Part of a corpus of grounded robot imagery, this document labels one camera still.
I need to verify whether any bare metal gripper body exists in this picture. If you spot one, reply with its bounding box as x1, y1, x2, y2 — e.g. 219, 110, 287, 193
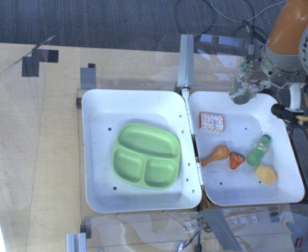
228, 61, 284, 105

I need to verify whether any orange and white patterned carton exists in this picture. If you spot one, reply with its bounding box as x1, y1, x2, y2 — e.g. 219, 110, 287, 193
198, 111, 225, 133

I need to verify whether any green plastic bottle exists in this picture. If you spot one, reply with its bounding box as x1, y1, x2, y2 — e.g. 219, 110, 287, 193
246, 134, 272, 167

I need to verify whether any orange toy chicken drumstick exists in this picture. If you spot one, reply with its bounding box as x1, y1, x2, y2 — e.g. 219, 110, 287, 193
200, 144, 231, 167

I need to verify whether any red toy strawberry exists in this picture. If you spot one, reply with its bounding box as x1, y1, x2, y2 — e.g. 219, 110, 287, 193
229, 151, 246, 171

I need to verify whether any yellow toy corn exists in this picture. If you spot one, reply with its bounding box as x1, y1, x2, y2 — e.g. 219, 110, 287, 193
254, 163, 277, 185

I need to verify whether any white plastic tray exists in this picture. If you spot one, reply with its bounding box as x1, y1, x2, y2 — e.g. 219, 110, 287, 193
188, 90, 306, 207
81, 89, 203, 214

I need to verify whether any green divided plate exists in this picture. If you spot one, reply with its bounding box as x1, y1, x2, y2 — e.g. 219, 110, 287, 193
112, 123, 182, 191

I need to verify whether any black cylinder on white bracket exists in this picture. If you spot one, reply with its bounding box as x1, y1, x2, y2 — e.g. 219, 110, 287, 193
271, 82, 306, 124

